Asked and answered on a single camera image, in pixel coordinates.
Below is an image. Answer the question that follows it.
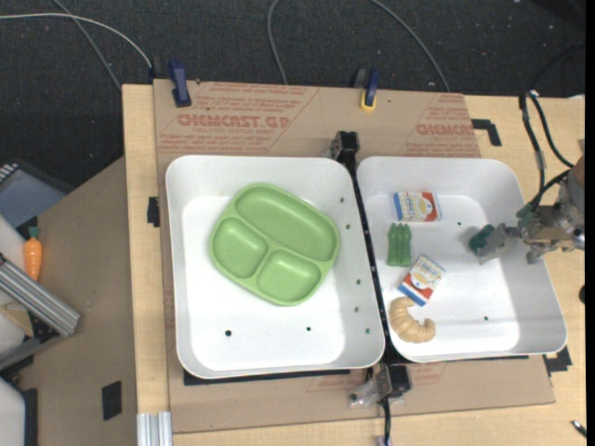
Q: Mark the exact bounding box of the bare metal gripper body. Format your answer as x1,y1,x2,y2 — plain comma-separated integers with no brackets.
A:
516,203,586,253

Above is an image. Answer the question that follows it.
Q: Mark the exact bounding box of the white plastic tray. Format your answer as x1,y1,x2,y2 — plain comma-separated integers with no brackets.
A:
165,154,388,381
355,155,570,364

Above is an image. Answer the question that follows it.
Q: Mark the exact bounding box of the white red blue carton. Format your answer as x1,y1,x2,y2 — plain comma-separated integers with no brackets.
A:
392,190,443,224
396,254,447,308

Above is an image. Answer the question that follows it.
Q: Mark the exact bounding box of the green asparagus bundle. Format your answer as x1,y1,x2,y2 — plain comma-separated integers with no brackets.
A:
385,221,414,269

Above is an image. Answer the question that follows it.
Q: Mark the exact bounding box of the beige croissant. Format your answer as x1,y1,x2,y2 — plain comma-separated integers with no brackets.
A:
388,295,438,345

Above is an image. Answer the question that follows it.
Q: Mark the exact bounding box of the thin black rod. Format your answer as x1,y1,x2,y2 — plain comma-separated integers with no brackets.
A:
344,156,397,367

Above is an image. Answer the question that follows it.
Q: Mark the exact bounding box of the green divided plate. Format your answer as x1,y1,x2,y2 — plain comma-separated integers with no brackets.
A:
207,181,342,308

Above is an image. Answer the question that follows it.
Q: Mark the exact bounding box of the brown cardboard board red print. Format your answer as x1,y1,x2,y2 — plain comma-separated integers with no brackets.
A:
152,78,557,434

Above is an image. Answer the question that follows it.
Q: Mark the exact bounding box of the orange carrot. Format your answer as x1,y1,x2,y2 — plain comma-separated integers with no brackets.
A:
22,226,45,282

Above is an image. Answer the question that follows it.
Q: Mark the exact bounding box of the black block with thin wires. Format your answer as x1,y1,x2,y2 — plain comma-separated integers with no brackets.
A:
327,129,362,163
370,362,414,400

